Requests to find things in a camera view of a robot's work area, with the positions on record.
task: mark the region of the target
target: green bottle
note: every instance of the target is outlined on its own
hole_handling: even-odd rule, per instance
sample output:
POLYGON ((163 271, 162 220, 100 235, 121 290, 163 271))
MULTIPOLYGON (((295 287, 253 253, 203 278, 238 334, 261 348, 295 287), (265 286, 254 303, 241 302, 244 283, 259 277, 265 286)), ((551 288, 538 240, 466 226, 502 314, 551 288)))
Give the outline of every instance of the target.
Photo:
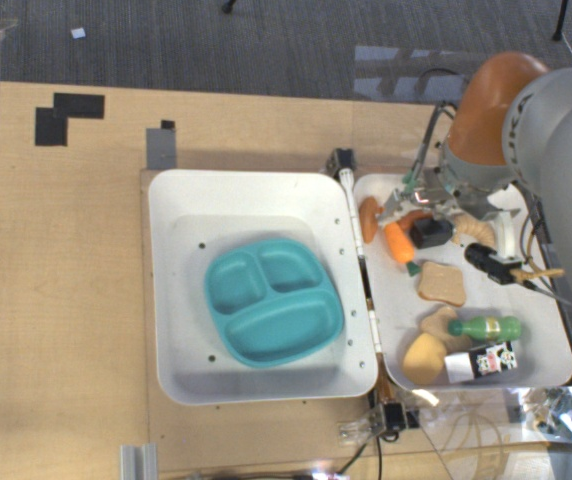
POLYGON ((522 335, 522 324, 514 316, 478 316, 466 321, 451 320, 448 333, 451 336, 468 334, 478 341, 513 341, 522 335))

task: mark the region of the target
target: dark gray carpet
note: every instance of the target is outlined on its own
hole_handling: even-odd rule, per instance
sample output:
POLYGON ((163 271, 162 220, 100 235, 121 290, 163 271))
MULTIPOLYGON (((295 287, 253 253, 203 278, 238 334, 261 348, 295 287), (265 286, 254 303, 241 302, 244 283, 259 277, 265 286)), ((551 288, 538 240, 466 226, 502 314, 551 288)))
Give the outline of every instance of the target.
MULTIPOLYGON (((224 1, 0 0, 19 20, 2 77, 350 99, 359 45, 572 63, 550 40, 561 0, 239 0, 230 16, 224 1)), ((572 0, 564 31, 572 45, 572 0)))

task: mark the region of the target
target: teal bowl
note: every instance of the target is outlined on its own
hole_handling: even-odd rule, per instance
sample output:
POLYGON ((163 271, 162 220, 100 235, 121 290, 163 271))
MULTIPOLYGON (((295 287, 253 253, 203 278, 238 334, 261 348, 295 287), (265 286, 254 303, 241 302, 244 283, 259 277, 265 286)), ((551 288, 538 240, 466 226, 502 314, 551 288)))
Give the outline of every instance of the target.
POLYGON ((310 355, 344 327, 341 303, 324 267, 294 240, 264 240, 219 256, 206 271, 204 287, 226 348, 253 368, 310 355))

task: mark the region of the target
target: wooden table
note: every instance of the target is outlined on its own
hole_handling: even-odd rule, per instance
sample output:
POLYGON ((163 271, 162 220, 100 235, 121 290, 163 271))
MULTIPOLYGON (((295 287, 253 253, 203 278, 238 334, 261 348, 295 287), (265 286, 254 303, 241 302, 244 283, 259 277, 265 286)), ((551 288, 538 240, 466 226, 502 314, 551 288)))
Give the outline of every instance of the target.
MULTIPOLYGON (((359 416, 362 399, 188 407, 147 389, 146 129, 176 122, 182 167, 317 171, 351 145, 358 160, 407 167, 430 112, 2 83, 0 479, 118 478, 120 446, 147 442, 162 478, 344 463, 354 448, 339 446, 337 424, 359 416), (70 119, 67 147, 36 147, 35 108, 52 107, 55 92, 105 95, 105 117, 70 119), (179 423, 159 435, 164 414, 179 423)), ((404 432, 384 446, 385 478, 449 478, 433 450, 421 430, 404 432)), ((353 478, 376 477, 374 447, 364 455, 353 478)))

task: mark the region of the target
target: white tray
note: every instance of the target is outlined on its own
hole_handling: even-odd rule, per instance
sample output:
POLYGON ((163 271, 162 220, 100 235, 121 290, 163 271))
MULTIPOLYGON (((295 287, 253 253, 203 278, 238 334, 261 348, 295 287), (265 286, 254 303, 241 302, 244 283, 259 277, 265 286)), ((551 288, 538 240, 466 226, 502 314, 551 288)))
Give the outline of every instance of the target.
POLYGON ((149 207, 157 374, 171 399, 217 404, 354 397, 370 390, 377 376, 375 350, 338 183, 320 174, 172 170, 151 183, 149 207), (345 324, 320 351, 255 369, 235 360, 221 342, 206 304, 204 275, 219 255, 279 237, 298 240, 321 261, 338 291, 345 324))
MULTIPOLYGON (((403 186, 401 178, 397 175, 377 174, 360 178, 355 186, 357 204, 361 204, 368 196, 375 197, 380 205, 383 204, 393 188, 403 186)), ((507 190, 494 194, 490 201, 505 210, 521 209, 513 219, 516 236, 519 237, 517 228, 527 214, 519 191, 510 186, 507 190)), ((463 238, 462 243, 467 245, 469 242, 466 242, 465 236, 463 238)), ((519 367, 501 375, 475 380, 465 386, 450 385, 444 372, 432 387, 545 387, 566 383, 572 375, 572 352, 557 303, 550 297, 517 285, 500 286, 468 264, 463 252, 463 247, 448 242, 440 247, 418 250, 416 262, 421 264, 424 260, 431 260, 454 265, 462 270, 467 300, 462 308, 453 308, 462 318, 469 319, 478 315, 514 315, 519 318, 523 335, 513 343, 519 367)), ((400 386, 416 389, 420 386, 410 382, 401 371, 402 359, 409 345, 419 335, 419 322, 443 304, 423 300, 417 295, 419 276, 411 278, 406 273, 406 268, 392 259, 383 233, 378 232, 375 240, 365 246, 365 254, 389 373, 400 386)), ((543 263, 539 250, 535 250, 533 256, 537 263, 543 263)))

